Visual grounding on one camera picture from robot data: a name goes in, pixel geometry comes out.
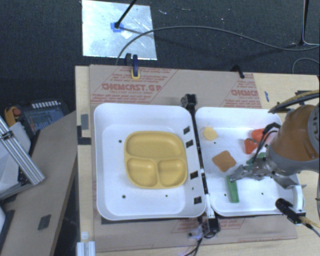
dark floor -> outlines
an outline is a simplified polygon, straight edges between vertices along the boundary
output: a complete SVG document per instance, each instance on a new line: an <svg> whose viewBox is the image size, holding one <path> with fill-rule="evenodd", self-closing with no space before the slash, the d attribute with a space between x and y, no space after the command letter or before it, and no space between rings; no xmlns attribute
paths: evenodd
<svg viewBox="0 0 320 256"><path fill-rule="evenodd" d="M130 0L112 1L129 3ZM139 0L150 5L153 28L181 25L211 26L233 31L278 47L301 39L303 0ZM305 40L319 43L320 1L309 3ZM319 48L277 50L223 32L201 29L155 34L157 61L145 67L286 73L299 58L319 61ZM303 49L310 46L294 46ZM75 109L75 66L114 65L113 58L82 55L82 4L79 0L0 1L0 113L9 104L58 98ZM300 61L297 74L319 75L319 65ZM74 227L75 195L62 231ZM65 245L73 246L73 241Z"/></svg>

yellow plate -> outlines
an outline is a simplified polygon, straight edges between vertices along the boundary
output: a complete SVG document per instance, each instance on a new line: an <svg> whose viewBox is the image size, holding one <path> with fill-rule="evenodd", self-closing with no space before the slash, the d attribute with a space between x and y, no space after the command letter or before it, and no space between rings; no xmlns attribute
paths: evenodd
<svg viewBox="0 0 320 256"><path fill-rule="evenodd" d="M183 142L173 133L137 131L124 145L125 170L130 181L143 189L171 189L187 179Z"/></svg>

cable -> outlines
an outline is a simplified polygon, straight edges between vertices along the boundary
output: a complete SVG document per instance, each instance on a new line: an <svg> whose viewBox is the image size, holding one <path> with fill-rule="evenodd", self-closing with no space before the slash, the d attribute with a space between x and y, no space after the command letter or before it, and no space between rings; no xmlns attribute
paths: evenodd
<svg viewBox="0 0 320 256"><path fill-rule="evenodd" d="M277 131L276 131L276 130L272 130L272 131L270 131L269 133L267 133L267 134L264 135L265 138L264 138L264 136L261 138L261 140L260 140L260 142L259 142L259 145L258 145L258 148L256 149L256 152L255 152L255 154L254 154L254 156L253 156L253 158L252 158L252 162L251 162L252 164L256 161L260 150L262 149L262 147L264 146L264 144L265 144L265 142L267 141L268 137L269 137L270 134L272 134L272 133L277 133Z"/></svg>
<svg viewBox="0 0 320 256"><path fill-rule="evenodd" d="M318 178L318 188L316 191L316 208L318 210L318 215L319 215L319 220L320 220L320 174L319 174L319 178Z"/></svg>
<svg viewBox="0 0 320 256"><path fill-rule="evenodd" d="M304 44L308 46L318 46L318 43L309 43L305 41L305 18L306 18L306 0L304 0L303 3L303 16L302 16L302 34L301 34L301 40Z"/></svg>
<svg viewBox="0 0 320 256"><path fill-rule="evenodd" d="M234 36L237 36L237 37L245 38L245 39L247 39L247 40L256 42L256 43L258 43L258 44L261 44L261 45L264 45L264 46L268 46L268 47L271 47L271 48L274 48L274 49L282 50L282 51L302 52L302 51L309 51L309 50L313 50L313 49L319 48L319 45L314 46L314 47L310 47L310 48L304 48L304 49L282 48L282 47L278 47L278 46L275 46L275 45L272 45L272 44L269 44L269 43L266 43L266 42L261 42L261 41L259 41L259 40L256 40L256 39L251 38L251 37L246 36L246 35L242 35L242 34L239 34L239 33L236 33L236 32L232 32L232 31L225 30L225 29L222 29L222 28L211 27L211 26L195 26L195 25L167 26L167 27L160 27L160 28L151 29L151 30L148 30L148 31L146 31L146 32L144 32L144 33L142 33L142 34L137 35L135 38L133 38L131 41L129 41L129 42L122 48L122 50L120 51L118 57L116 58L115 65L118 65L120 56L121 56L122 53L125 51L125 49L126 49L129 45L131 45L134 41L136 41L137 39L139 39L139 38L141 38L141 37L143 37L143 36L145 36L145 35L147 35L147 34L153 33L153 32L163 31L163 30L176 30L176 29L203 29L203 30L214 30L214 31L224 32L224 33L227 33L227 34L231 34L231 35L234 35Z"/></svg>
<svg viewBox="0 0 320 256"><path fill-rule="evenodd" d="M317 228L320 229L320 225L319 224L313 222L311 219L309 219L309 218L307 218L305 216L301 216L301 217L299 217L299 219L301 220L302 224L314 225L314 226L316 226Z"/></svg>
<svg viewBox="0 0 320 256"><path fill-rule="evenodd" d="M311 62L315 62L317 64L320 65L319 61L317 61L316 59L313 59L313 58L298 58L293 64L292 64L292 74L295 73L295 65L297 62L299 61L311 61Z"/></svg>
<svg viewBox="0 0 320 256"><path fill-rule="evenodd" d="M310 224L304 224L308 229L311 229L314 233L317 234L317 236L320 238L320 233L318 231L315 230L315 228L313 226L311 226Z"/></svg>
<svg viewBox="0 0 320 256"><path fill-rule="evenodd" d="M290 109L289 106L292 106L294 104L298 104L301 102L306 102L315 98L319 98L319 90L310 90L306 92L302 92L296 96L293 96L281 103L278 103L274 107L272 107L268 113L279 113L279 112L288 112Z"/></svg>
<svg viewBox="0 0 320 256"><path fill-rule="evenodd" d="M216 233L210 232L204 236L205 239L211 239L215 237Z"/></svg>
<svg viewBox="0 0 320 256"><path fill-rule="evenodd" d="M192 256L196 256L200 247L200 244L202 242L202 238L199 239L198 244L196 245L196 247L190 251L189 253L185 254L184 256L190 256L191 254L193 254Z"/></svg>

black cable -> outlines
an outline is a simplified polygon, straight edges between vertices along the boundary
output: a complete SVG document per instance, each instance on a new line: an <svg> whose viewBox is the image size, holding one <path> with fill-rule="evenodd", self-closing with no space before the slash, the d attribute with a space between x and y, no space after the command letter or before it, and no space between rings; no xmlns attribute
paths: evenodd
<svg viewBox="0 0 320 256"><path fill-rule="evenodd" d="M295 65L296 65L296 63L299 62L299 61L311 61L311 62L315 62L315 63L317 63L317 64L320 65L319 61L317 61L316 59L313 59L313 58L298 58L298 59L292 64L292 69L291 69L291 70L292 70L292 74L295 73Z"/></svg>
<svg viewBox="0 0 320 256"><path fill-rule="evenodd" d="M277 131L276 131L276 130L272 130L272 131L270 131L269 133L267 133L267 134L265 135L265 138L264 138L264 137L261 138L261 140L260 140L260 142L259 142L259 145L258 145L258 148L256 149L256 153L255 153L255 155L254 155L253 158L252 158L252 162L251 162L252 164L256 161L260 150L262 149L262 147L263 147L264 144L266 143L268 137L269 137L270 134L272 134L272 133L277 133Z"/></svg>
<svg viewBox="0 0 320 256"><path fill-rule="evenodd" d="M190 251L189 253L185 254L184 256L190 256L193 253L194 253L193 256L196 256L197 253L198 253L198 250L199 250L201 242L202 242L202 238L199 239L198 244L196 245L196 247L192 251Z"/></svg>
<svg viewBox="0 0 320 256"><path fill-rule="evenodd" d="M215 237L215 235L216 235L216 233L209 233L209 234L206 234L206 235L204 236L204 238L205 238L205 239L211 239L211 238Z"/></svg>
<svg viewBox="0 0 320 256"><path fill-rule="evenodd" d="M307 12L308 12L308 5L306 4L306 0L304 0L303 4L303 16L302 16L302 34L301 34L301 41L300 43L309 45L309 46L318 46L318 43L309 43L305 41L305 30L306 30L306 21L307 21Z"/></svg>
<svg viewBox="0 0 320 256"><path fill-rule="evenodd" d="M211 27L211 26L195 26L195 25L167 26L167 27L160 27L160 28L151 29L151 30L148 30L148 31L146 31L146 32L144 32L144 33L141 33L141 34L137 35L135 38L133 38L131 41L129 41L129 42L122 48L121 52L119 53L118 57L116 58L115 65L118 65L120 56L121 56L122 53L125 51L125 49L126 49L129 45L131 45L134 41L136 41L137 39L139 39L139 38L141 38L141 37L143 37L143 36L145 36L145 35L147 35L147 34L156 32L156 31L176 30L176 29L203 29L203 30L214 30L214 31L224 32L224 33L228 33L228 34L231 34L231 35L234 35L234 36L237 36L237 37L245 38L245 39L247 39L247 40L256 42L256 43L261 44L261 45L264 45L264 46L268 46L268 47L271 47L271 48L274 48L274 49L282 50L282 51L302 52L302 51L309 51L309 50L313 50L313 49L319 48L319 45L314 46L314 47L310 47L310 48L304 48L304 49L282 48L282 47L278 47L278 46L275 46L275 45L272 45L272 44L269 44L269 43L266 43L266 42L261 42L261 41L259 41L259 40L256 40L256 39L254 39L254 38L251 38L251 37L246 36L246 35L243 35L243 34L239 34L239 33L232 32L232 31L228 31L228 30L225 30L225 29L222 29L222 28Z"/></svg>
<svg viewBox="0 0 320 256"><path fill-rule="evenodd" d="M320 173L319 173L319 178L318 178L318 187L316 191L316 209L318 211L319 215L319 220L320 220Z"/></svg>
<svg viewBox="0 0 320 256"><path fill-rule="evenodd" d="M305 224L305 226L308 229L311 229L314 233L316 233L316 235L320 238L320 233L318 231L315 230L315 228L313 226L311 226L310 224Z"/></svg>

metal sheet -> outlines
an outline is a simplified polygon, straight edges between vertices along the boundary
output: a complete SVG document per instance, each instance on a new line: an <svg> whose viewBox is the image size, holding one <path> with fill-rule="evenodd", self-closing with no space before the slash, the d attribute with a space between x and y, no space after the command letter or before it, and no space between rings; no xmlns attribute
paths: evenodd
<svg viewBox="0 0 320 256"><path fill-rule="evenodd" d="M83 55L116 58L121 49L138 34L127 30L113 31L111 24L122 16L129 5L114 2L82 0ZM149 6L134 5L121 22L121 27L143 33L153 29ZM156 60L154 34L142 36L124 53L137 54L142 60Z"/></svg>

